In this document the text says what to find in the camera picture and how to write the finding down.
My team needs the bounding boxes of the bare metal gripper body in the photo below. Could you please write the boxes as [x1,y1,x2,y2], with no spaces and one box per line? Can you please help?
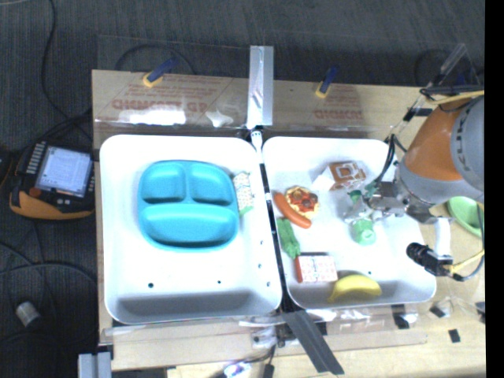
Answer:
[366,180,411,218]

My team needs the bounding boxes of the orange and white carton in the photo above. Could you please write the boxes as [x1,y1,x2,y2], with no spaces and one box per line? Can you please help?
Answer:
[312,160,368,193]

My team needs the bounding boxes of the white plastic tray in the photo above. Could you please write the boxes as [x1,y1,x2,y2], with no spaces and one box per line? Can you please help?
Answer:
[261,135,438,311]
[98,133,284,326]

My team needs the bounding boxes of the toy pizza slice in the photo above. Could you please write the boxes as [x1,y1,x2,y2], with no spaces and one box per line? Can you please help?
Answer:
[283,185,321,221]

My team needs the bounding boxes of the orange toy sausage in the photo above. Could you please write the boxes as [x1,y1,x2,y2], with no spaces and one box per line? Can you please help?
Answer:
[272,191,313,230]

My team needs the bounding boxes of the white carton with red print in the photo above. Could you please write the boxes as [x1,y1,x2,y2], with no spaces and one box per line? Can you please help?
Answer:
[294,251,339,284]

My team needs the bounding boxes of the green toy broccoli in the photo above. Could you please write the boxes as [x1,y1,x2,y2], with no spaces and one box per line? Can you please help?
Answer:
[275,217,302,261]

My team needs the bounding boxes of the yellow banana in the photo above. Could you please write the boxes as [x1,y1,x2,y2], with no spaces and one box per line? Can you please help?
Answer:
[327,273,384,304]

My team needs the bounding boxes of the green divided plate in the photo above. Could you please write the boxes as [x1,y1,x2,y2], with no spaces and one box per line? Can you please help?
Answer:
[446,195,485,239]

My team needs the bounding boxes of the brown cardboard board, red print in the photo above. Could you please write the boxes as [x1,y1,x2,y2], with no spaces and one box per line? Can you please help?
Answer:
[91,69,486,372]

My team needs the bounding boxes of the white packet with coloured print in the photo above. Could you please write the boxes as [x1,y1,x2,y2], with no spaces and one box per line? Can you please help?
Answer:
[232,171,256,217]

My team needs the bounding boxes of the blue divided plate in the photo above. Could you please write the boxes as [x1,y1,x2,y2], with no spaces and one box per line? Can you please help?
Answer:
[136,159,242,252]

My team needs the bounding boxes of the grey metal can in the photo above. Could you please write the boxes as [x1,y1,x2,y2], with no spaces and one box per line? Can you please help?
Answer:
[15,300,43,328]

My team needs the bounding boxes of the black cylinder on white bracket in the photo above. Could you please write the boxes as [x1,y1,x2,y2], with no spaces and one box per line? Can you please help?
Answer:
[406,217,454,278]

